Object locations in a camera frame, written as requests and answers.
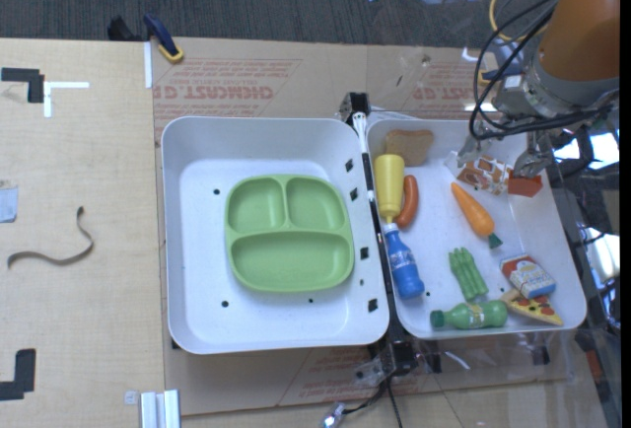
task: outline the table surface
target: table surface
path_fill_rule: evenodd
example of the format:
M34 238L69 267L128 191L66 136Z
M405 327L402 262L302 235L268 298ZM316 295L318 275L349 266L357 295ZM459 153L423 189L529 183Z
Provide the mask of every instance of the table surface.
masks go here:
M165 389L154 99L144 49L141 42L3 40L2 67L89 88L53 89L46 118L42 104L28 103L26 84L0 83L0 183L19 191L18 218L0 224L0 258L83 250L81 206L94 240L91 253L70 265L22 258L0 267L0 383L13 380L17 351L36 350L35 390L0 401L3 426L135 427L138 406L125 404L125 393ZM367 50L358 49L358 75L330 85L329 103L365 85ZM327 54L338 51L332 45ZM343 63L312 65L330 71ZM399 396L403 426L605 427L588 357L576 345L564 349L571 370L560 380ZM327 408L216 413L185 417L182 426L316 426ZM386 397L344 421L395 425Z

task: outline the plastic toy food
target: plastic toy food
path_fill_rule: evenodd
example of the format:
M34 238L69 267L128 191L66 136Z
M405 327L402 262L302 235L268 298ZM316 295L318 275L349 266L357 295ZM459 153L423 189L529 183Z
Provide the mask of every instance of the plastic toy food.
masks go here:
M500 269L526 298L547 295L556 288L550 274L527 254L502 260Z
M507 318L506 304L501 300L491 300L479 304L457 304L450 311L432 311L430 324L433 328L448 324L458 329L477 329L504 326Z
M431 130L391 130L386 135L386 152L402 157L405 167L418 167L433 143Z
M403 199L403 171L405 163L398 155L380 155L375 158L375 186L379 215L391 223L401 213Z
M508 170L508 174L508 191L510 195L533 197L543 188L541 175L535 176L534 178L516 178L512 170Z
M452 193L473 231L488 238L489 248L501 246L502 241L494 234L495 222L486 209L456 182L452 182Z
M512 168L506 163L488 155L482 155L480 158L461 166L455 151L449 153L444 165L457 180L494 195L506 191L509 173L512 171Z
M394 218L394 223L396 223L399 230L409 226L418 209L419 195L415 176L405 176L403 178L403 195L403 207L399 215Z
M425 284L418 275L414 254L401 240L396 223L386 224L384 235L390 271L399 297L402 299L420 297L425 291Z
M547 295L539 295L532 299L526 298L517 289L507 291L502 300L512 313L521 314L534 320L549 322L557 326L563 325L563 320L557 314Z
M473 256L466 248L455 249L450 252L450 269L460 285L462 296L467 301L489 292Z

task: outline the toy hot dog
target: toy hot dog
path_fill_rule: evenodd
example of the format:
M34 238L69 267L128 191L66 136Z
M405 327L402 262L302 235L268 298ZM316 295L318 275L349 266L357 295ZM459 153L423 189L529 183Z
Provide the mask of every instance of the toy hot dog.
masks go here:
M415 176L405 176L403 178L403 195L403 207L398 216L394 218L394 223L396 223L399 230L409 226L414 216L416 216L419 195Z

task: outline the black corner marker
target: black corner marker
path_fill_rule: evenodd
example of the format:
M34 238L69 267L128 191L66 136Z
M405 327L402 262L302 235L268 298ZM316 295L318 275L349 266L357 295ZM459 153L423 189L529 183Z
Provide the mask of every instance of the black corner marker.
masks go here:
M35 389L35 350L21 349L16 353L16 370L12 382L0 382L0 401L20 400L25 392Z
M1 78L2 81L29 83L29 102L31 104L43 103L43 75L39 74L38 69L14 69L3 67Z

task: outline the blue water bottle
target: blue water bottle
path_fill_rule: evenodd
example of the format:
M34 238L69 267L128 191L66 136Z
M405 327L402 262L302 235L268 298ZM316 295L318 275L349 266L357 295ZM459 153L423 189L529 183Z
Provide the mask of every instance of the blue water bottle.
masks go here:
M402 299L414 298L425 292L425 285L418 275L414 255L398 235L396 223L384 225L387 257L398 296Z

